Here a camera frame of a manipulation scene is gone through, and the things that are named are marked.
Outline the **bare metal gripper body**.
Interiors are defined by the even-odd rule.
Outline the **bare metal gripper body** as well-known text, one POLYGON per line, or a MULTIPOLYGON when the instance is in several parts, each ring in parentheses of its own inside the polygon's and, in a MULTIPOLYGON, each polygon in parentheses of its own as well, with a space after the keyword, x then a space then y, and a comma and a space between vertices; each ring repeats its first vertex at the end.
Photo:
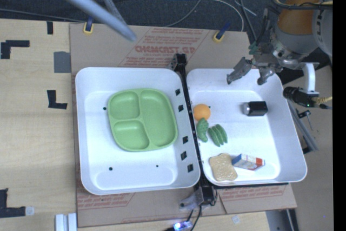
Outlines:
POLYGON ((299 69, 307 56, 301 49, 292 50, 280 41, 274 43, 252 44, 252 65, 256 68, 280 72, 283 68, 299 69))

